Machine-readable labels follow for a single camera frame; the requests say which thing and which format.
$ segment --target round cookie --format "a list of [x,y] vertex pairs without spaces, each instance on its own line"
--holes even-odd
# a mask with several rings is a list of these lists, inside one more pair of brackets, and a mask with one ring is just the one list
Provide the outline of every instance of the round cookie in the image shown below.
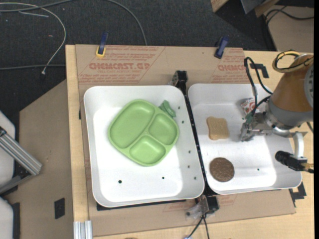
[[220,182],[230,181],[235,175],[233,164],[223,157],[213,159],[209,164],[209,171],[213,178]]

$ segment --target green plate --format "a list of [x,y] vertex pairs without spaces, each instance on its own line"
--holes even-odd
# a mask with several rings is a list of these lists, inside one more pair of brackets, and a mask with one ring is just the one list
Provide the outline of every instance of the green plate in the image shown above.
[[134,162],[143,166],[156,165],[178,139],[174,114],[167,101],[161,108],[145,100],[131,101],[112,120],[108,138],[118,151]]

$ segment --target black fabric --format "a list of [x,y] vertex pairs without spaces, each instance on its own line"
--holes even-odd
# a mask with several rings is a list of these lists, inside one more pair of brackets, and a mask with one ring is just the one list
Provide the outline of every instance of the black fabric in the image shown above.
[[[59,0],[0,0],[42,5]],[[246,50],[272,49],[261,31],[261,20],[245,14],[240,0],[230,0],[217,13],[210,0],[115,0],[130,9],[144,28],[148,45],[215,46],[229,37],[228,46]],[[0,5],[1,9],[22,6]],[[108,44],[144,45],[133,17],[117,5],[98,0],[81,0],[47,8],[65,24],[66,44],[99,44],[104,30]],[[15,13],[0,15],[0,68],[46,64],[63,39],[63,29],[52,15],[48,18]],[[65,63],[65,50],[52,64]],[[66,77],[65,68],[0,71],[0,111],[11,117],[52,89]]]

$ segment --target wooden table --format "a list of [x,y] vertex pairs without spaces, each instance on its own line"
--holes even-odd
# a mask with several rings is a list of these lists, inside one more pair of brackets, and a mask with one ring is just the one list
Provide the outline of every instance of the wooden table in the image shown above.
[[[277,52],[245,51],[245,56],[249,56],[262,63],[267,68],[272,68],[273,59]],[[79,120],[79,90],[76,67],[76,50],[74,45],[66,45],[66,70],[69,108],[69,130],[70,130],[70,154],[72,173],[72,196],[73,196],[73,216],[75,222],[89,220],[88,198],[86,192],[86,179],[84,169],[82,129]],[[275,89],[281,74],[274,70],[268,70],[269,79],[264,79],[263,83],[271,89]],[[302,125],[299,130],[309,131],[307,125]],[[305,136],[305,156],[313,163],[314,138],[312,133]],[[307,196],[303,200],[296,201],[297,213],[277,217],[267,217],[259,219],[240,220],[234,222],[224,222],[208,224],[210,237],[214,239],[311,239],[315,237],[314,229],[314,176],[303,173],[303,183]],[[173,229],[162,229],[130,233],[123,235],[112,235],[98,237],[99,239],[181,239],[192,231],[193,227],[180,227]],[[204,225],[201,225],[194,233],[193,238],[206,238]]]

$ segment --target blue clamp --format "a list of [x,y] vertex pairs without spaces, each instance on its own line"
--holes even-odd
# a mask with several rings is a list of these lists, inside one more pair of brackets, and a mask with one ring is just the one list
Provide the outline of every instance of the blue clamp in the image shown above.
[[105,50],[106,50],[106,42],[109,38],[109,33],[104,31],[103,34],[102,34],[102,38],[101,38],[101,42],[100,42],[100,46],[98,46],[98,48],[96,49],[96,56],[98,57],[104,57],[105,55]]
[[223,56],[224,49],[225,49],[228,41],[229,41],[229,38],[227,36],[223,36],[219,40],[218,48],[217,48],[217,50],[215,52],[215,55],[214,55],[216,58],[220,59]]

